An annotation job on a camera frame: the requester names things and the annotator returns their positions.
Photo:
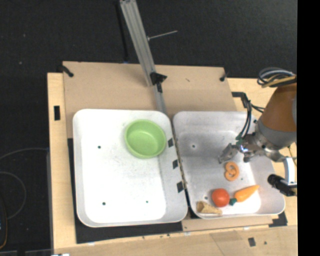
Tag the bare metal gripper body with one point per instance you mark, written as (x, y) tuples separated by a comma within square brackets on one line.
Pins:
[(257, 148)]

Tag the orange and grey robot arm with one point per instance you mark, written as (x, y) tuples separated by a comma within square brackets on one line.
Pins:
[(280, 117)]

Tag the green bowl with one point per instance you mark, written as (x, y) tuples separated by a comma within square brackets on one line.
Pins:
[(145, 140)]

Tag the white plastic tray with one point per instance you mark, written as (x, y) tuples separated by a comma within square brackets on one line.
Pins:
[(120, 180), (205, 162)]

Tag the beige ice cream cone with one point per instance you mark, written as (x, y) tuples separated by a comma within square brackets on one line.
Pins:
[(207, 208)]

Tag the red tomato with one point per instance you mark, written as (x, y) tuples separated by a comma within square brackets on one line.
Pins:
[(220, 197)]

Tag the orange pretzel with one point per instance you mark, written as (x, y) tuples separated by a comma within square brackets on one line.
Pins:
[(229, 175)]

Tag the orange carrot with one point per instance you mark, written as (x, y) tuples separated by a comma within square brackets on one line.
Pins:
[(246, 193)]

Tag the black cylinder on white bracket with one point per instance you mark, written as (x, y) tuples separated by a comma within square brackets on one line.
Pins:
[(280, 183)]

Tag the brown cardboard board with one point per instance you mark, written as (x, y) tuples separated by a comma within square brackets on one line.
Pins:
[(105, 87)]

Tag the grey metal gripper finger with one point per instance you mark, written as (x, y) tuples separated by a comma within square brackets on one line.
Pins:
[(227, 154), (250, 157)]

